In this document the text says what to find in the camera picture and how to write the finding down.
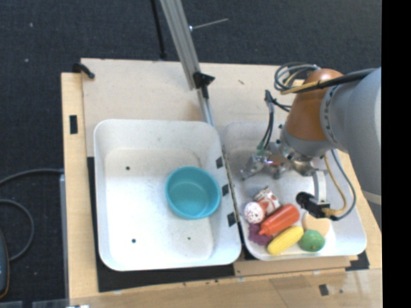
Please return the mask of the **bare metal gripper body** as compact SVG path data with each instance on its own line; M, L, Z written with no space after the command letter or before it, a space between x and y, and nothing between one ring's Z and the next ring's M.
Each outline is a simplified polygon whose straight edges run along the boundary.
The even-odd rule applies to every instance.
M263 163L263 166L282 166L283 174L288 171L295 171L301 176L311 176L316 172L316 167L310 159L298 159L292 154L283 154L280 151L274 150L259 150L258 160Z

